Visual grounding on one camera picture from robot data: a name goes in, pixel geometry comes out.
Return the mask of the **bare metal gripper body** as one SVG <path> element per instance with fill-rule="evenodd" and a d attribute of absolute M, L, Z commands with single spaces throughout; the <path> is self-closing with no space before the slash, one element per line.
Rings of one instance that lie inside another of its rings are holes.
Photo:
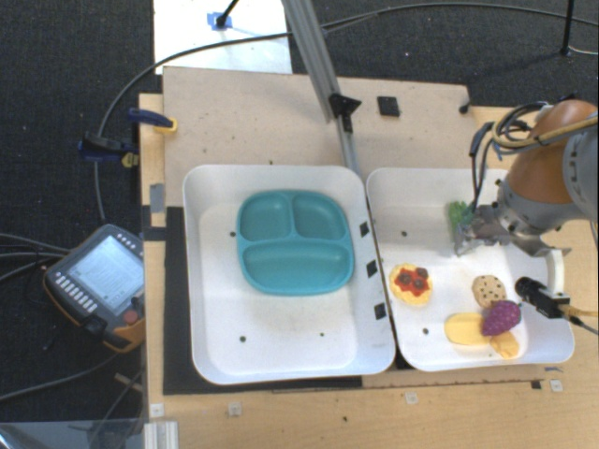
<path fill-rule="evenodd" d="M 571 253 L 569 247 L 555 247 L 545 243 L 541 234 L 534 228 L 526 225 L 516 217 L 512 210 L 501 207 L 498 203 L 481 205 L 474 211 L 469 223 L 471 225 L 487 225 L 489 243 L 487 246 L 506 246 L 512 244 L 531 257 L 542 257 L 557 251 L 561 255 Z"/>

